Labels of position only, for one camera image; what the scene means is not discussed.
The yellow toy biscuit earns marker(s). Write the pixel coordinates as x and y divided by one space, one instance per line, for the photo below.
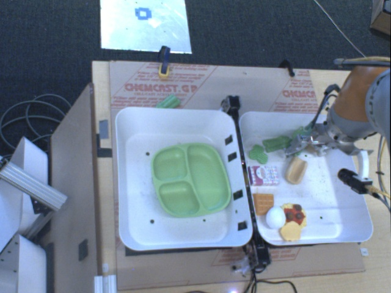
290 232

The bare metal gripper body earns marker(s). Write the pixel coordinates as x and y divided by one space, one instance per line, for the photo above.
337 139

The tan toy bread bun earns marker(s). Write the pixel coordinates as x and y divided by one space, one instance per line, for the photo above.
295 171

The toy pizza slice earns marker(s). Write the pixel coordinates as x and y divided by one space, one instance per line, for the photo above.
296 214

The black cylinder on white bracket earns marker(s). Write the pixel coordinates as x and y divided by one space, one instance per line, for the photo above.
351 179

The green toy vegetable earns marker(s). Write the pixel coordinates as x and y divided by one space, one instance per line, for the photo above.
298 132

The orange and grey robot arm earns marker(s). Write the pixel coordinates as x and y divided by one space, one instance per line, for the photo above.
357 96

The pink and white carton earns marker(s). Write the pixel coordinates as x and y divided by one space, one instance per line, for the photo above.
263 175

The white toy egg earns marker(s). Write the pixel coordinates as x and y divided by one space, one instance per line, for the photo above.
275 217

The brown cardboard board, red print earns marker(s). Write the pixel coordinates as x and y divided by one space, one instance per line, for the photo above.
195 81

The orange toy waffle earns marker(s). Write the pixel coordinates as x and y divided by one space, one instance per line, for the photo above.
262 203

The green toy broccoli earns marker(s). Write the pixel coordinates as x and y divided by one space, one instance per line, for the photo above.
258 154

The green divided plate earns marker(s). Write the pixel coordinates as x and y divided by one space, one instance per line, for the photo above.
201 175

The white plastic tray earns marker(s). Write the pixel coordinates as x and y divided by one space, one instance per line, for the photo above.
323 200
137 179

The green toy pea pod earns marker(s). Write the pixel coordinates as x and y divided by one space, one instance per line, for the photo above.
276 143
168 102

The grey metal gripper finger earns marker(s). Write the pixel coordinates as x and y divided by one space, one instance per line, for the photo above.
294 150
303 139

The thin black rod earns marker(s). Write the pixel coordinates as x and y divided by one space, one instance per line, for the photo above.
244 169

